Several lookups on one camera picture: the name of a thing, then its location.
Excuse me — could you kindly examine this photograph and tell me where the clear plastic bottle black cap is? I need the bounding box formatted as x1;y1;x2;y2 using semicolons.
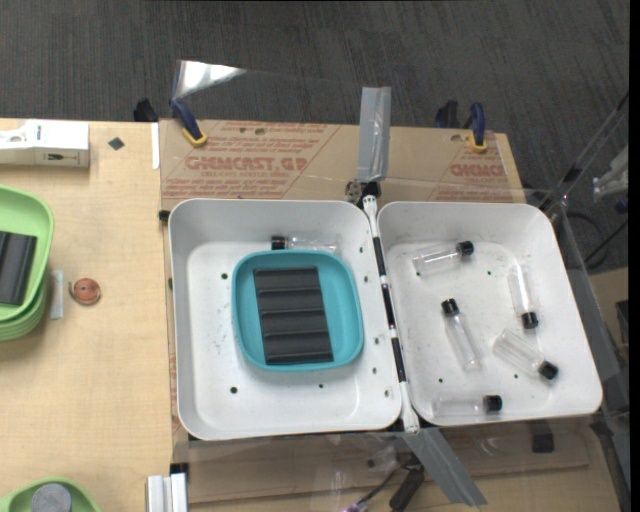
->
411;240;475;277
506;264;540;330
432;394;504;419
492;329;560;381
440;298;484;373
270;234;341;254

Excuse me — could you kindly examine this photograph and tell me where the black ribbed rack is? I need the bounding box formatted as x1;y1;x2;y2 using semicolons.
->
0;230;39;307
252;266;335;366

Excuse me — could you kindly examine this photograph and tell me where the thin black and white rod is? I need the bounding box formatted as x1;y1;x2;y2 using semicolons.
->
361;195;420;434

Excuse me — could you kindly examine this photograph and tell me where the teal plate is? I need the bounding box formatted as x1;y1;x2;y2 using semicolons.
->
230;249;365;373

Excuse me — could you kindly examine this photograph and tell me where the brown cardboard board red print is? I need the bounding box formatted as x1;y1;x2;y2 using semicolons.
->
157;117;591;505

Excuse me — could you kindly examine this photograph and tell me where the white plastic tray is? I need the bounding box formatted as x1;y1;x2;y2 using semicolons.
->
167;198;404;442
376;201;604;428

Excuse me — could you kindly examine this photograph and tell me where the orange round disc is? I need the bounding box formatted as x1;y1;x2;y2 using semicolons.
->
68;277;102;306

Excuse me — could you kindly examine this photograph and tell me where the small clear plastic tube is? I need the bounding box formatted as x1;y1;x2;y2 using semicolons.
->
48;269;66;320

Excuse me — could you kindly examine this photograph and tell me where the white carton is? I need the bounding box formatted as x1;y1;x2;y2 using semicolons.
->
0;118;91;169

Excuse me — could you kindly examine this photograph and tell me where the stack of green plates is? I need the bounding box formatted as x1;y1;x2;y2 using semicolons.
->
0;184;55;343

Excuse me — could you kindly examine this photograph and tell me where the grey round can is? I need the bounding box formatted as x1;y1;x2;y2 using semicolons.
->
30;482;74;512

